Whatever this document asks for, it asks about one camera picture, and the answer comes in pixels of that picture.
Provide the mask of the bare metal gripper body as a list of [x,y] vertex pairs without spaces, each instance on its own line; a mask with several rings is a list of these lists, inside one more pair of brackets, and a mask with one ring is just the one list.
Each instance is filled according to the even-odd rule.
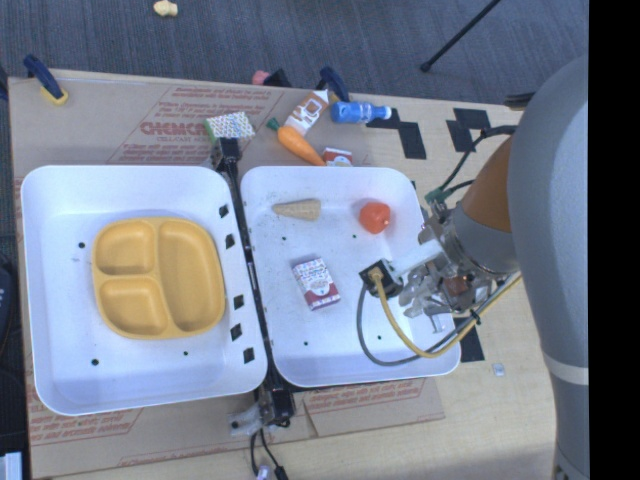
[[474,259],[454,226],[454,211],[432,206],[418,236],[421,244],[436,242],[442,251],[417,268],[419,300],[425,312],[464,312],[489,300],[501,283],[501,274]]

